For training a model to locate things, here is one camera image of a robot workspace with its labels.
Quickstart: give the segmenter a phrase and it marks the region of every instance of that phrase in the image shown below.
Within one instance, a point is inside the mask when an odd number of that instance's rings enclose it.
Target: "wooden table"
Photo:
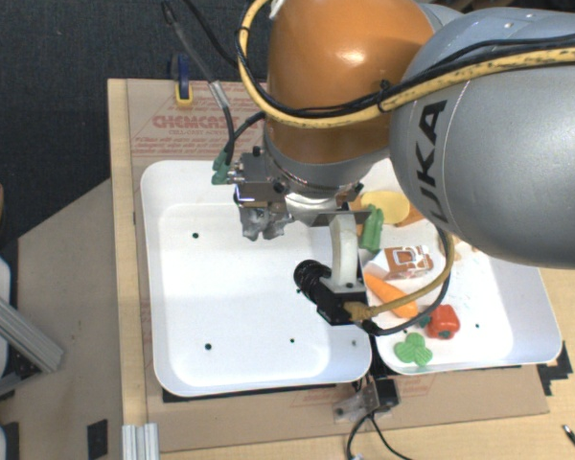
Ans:
[[[138,265],[133,221],[133,191],[129,149],[127,81],[108,81],[110,151],[115,220],[117,293],[121,349],[124,424],[148,422],[145,394]],[[573,367],[565,380],[552,383],[550,413],[469,424],[392,430],[386,437],[397,451],[414,459],[434,458],[575,458],[575,447],[562,430],[575,431],[575,271],[541,271]],[[273,458],[336,460],[344,458],[344,436],[293,440],[232,448],[174,452],[163,459]],[[391,458],[376,433],[359,433],[354,452],[365,458]]]

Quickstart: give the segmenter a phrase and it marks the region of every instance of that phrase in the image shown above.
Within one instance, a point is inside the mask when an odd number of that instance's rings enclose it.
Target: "white tray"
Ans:
[[[362,182],[365,191],[400,190],[389,161],[375,165]],[[430,282],[440,272],[445,259],[436,229],[425,220],[402,228],[384,226],[381,247],[402,245],[428,246],[434,262],[433,270],[425,276],[391,282],[408,293]],[[427,337],[416,325],[408,331],[378,337],[379,354],[385,364],[397,373],[418,375],[554,360],[562,349],[562,338],[539,270],[491,258],[462,241],[456,245],[456,252],[461,259],[453,266],[443,303],[451,304],[456,310],[460,331],[452,339],[441,340]],[[361,252],[360,259],[364,272],[372,269],[368,265],[371,260],[387,268],[383,252],[375,258]],[[424,308],[432,303],[438,291],[419,299],[418,305]],[[370,292],[368,296],[372,304],[380,304]],[[390,311],[375,320],[382,328],[405,321]],[[407,332],[425,336],[425,345],[433,353],[427,366],[404,363],[396,357],[394,346],[404,341]]]
[[[306,259],[331,265],[330,231],[292,223],[283,237],[250,241],[234,188],[213,186],[212,173],[211,162],[167,160],[141,179],[160,383],[198,397],[361,378],[368,336],[331,327],[293,282]]]

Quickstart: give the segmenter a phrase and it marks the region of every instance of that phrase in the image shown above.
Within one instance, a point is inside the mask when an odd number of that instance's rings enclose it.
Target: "green clover-shaped toy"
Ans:
[[[432,359],[432,351],[426,347],[424,336],[420,333],[409,333],[404,342],[394,345],[394,353],[403,363],[413,363],[426,366]]]

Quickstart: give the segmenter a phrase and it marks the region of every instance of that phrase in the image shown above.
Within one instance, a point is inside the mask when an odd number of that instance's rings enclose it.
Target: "orange carrot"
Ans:
[[[401,289],[385,283],[381,278],[372,274],[364,274],[364,283],[383,303],[393,302],[406,295]],[[415,302],[407,303],[392,309],[392,312],[402,318],[415,317],[418,314],[418,304]]]

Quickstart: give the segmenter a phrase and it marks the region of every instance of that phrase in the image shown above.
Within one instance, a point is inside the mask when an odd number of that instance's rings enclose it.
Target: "dark gray floor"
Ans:
[[[245,0],[194,1],[230,46]],[[7,196],[7,239],[109,177],[106,80],[165,78],[169,56],[178,51],[159,2],[0,0],[0,182]],[[575,12],[575,0],[516,4]],[[212,70],[235,80],[194,20],[188,22]],[[250,45],[260,76],[265,31]],[[201,78],[197,70],[193,78]]]

